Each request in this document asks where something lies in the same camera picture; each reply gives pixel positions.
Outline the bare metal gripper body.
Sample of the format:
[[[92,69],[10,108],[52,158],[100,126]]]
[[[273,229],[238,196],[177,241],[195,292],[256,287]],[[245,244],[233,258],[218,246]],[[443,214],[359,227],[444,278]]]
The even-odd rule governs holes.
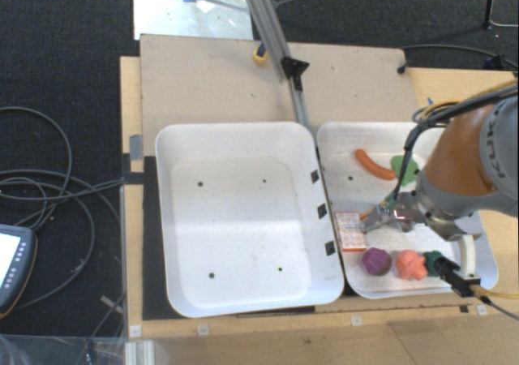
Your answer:
[[[403,233],[409,233],[417,224],[427,223],[416,191],[402,192],[389,211],[389,215],[390,224]]]

